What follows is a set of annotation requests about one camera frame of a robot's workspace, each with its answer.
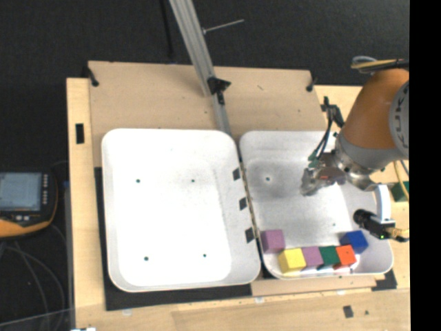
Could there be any brown cardboard board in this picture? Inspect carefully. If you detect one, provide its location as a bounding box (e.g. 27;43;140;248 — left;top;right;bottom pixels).
87;60;387;298

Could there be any purple cube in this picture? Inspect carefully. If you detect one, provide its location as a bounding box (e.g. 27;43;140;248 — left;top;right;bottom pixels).
301;245;325;269
260;228;287;254

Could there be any yellow cube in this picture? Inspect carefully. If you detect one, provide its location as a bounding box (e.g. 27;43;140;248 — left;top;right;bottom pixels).
277;247;307;274

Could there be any white plastic tray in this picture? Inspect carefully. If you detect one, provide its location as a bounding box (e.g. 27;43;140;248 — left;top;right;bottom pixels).
238;130;395;281
100;127;262;294

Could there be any blue cube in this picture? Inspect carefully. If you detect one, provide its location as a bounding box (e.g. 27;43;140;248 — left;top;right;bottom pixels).
339;230;369;255

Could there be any green cube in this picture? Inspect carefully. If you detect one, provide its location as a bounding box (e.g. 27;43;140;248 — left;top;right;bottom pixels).
318;245;341;266
389;181;410;203

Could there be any black cylinder on white bracket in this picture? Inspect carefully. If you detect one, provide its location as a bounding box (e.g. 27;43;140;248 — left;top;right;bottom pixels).
352;183;397;241

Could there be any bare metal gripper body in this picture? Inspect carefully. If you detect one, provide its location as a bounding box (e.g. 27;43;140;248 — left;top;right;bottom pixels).
309;151;380;192

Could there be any orange cube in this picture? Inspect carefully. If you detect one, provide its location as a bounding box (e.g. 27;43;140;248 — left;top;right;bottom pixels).
335;243;358;268

